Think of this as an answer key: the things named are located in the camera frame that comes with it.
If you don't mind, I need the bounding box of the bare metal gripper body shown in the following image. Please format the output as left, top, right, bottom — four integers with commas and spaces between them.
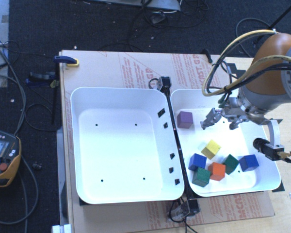
220, 97, 267, 125

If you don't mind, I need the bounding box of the white plastic tray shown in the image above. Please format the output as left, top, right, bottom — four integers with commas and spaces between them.
170, 88, 282, 198
70, 86, 185, 205

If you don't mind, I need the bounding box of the purple cube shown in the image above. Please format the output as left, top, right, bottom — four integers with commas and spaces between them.
176, 111, 194, 129

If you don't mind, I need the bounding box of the yellow cube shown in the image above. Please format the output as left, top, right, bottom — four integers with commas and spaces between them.
200, 139, 222, 160

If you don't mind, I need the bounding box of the thin black rod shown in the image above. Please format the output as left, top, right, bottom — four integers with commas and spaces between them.
162, 85, 194, 200

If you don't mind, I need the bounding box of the green cube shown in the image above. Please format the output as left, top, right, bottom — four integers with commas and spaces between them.
222, 153, 240, 175
191, 166, 211, 188

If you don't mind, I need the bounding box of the blue cube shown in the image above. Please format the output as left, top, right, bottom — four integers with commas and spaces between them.
188, 153, 207, 172
239, 154, 260, 172

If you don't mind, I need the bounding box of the orange cube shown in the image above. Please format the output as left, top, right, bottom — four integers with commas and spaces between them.
208, 162, 226, 182

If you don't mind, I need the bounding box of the brown cardboard board red print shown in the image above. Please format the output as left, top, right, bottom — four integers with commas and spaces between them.
60, 50, 276, 229

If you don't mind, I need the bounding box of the black cylinder on white bracket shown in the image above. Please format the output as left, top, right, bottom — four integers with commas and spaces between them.
252, 118, 286, 162

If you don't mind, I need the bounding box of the black block with thin wires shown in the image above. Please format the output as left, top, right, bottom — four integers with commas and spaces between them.
157, 76, 172, 91
170, 199, 200, 222

